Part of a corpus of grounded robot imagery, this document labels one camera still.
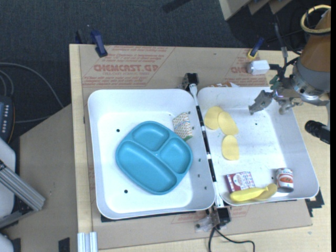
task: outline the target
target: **black carpet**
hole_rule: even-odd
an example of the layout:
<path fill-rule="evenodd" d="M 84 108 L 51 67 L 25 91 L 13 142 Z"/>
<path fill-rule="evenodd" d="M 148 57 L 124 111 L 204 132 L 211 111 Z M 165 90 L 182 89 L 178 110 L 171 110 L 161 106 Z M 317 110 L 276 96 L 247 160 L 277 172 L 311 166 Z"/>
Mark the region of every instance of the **black carpet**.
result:
<path fill-rule="evenodd" d="M 331 0 L 294 0 L 277 17 L 282 34 L 300 30 L 308 8 Z M 225 21 L 218 0 L 0 0 L 0 62 L 29 67 L 52 86 L 63 106 L 70 104 L 69 44 L 81 29 L 89 39 L 99 30 L 106 45 L 250 48 L 279 50 L 275 16 L 266 5 L 251 16 L 247 7 Z M 302 32 L 287 37 L 293 48 L 305 44 Z M 0 65 L 14 85 L 16 121 L 13 139 L 61 109 L 51 89 L 34 72 Z M 2 75 L 7 95 L 12 93 Z M 0 81 L 0 94 L 5 92 Z"/>

